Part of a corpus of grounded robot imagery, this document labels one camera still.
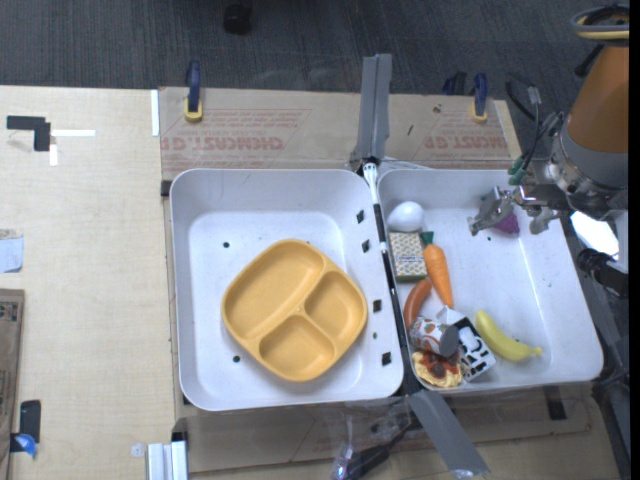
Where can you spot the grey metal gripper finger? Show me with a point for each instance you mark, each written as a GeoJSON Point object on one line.
{"type": "Point", "coordinates": [542, 220]}
{"type": "Point", "coordinates": [489, 214]}

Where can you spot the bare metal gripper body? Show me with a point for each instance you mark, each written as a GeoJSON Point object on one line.
{"type": "Point", "coordinates": [575, 193]}

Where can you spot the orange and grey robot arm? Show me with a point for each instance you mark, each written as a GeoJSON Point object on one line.
{"type": "Point", "coordinates": [600, 113]}

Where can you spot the purple grapes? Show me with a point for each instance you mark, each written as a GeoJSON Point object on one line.
{"type": "Point", "coordinates": [509, 224]}

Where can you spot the white plastic tray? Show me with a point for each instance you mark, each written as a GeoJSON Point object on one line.
{"type": "Point", "coordinates": [530, 288]}
{"type": "Point", "coordinates": [210, 348]}

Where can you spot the orange carrot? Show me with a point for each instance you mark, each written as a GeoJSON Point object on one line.
{"type": "Point", "coordinates": [438, 268]}

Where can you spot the white egg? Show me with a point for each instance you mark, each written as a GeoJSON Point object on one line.
{"type": "Point", "coordinates": [406, 216]}

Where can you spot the yellow patterned small carton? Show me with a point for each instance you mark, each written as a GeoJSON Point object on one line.
{"type": "Point", "coordinates": [406, 258]}

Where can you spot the orange sausage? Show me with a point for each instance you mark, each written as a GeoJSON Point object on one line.
{"type": "Point", "coordinates": [416, 300]}

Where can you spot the yellow banana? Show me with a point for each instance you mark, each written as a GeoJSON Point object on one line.
{"type": "Point", "coordinates": [500, 340]}

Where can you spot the small can with red print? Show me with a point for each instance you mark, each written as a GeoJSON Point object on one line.
{"type": "Point", "coordinates": [430, 333]}

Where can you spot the white and black carton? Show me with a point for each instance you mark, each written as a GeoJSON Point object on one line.
{"type": "Point", "coordinates": [475, 353]}

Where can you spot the yellow pizza slice red topping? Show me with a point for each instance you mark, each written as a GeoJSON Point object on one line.
{"type": "Point", "coordinates": [440, 370]}

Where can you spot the brown cardboard board red print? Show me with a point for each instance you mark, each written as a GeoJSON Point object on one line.
{"type": "Point", "coordinates": [300, 133]}

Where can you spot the yellow divided plate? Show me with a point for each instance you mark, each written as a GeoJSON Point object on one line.
{"type": "Point", "coordinates": [280, 288]}

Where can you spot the black cylinder on white bracket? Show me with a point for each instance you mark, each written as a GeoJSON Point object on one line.
{"type": "Point", "coordinates": [597, 265]}

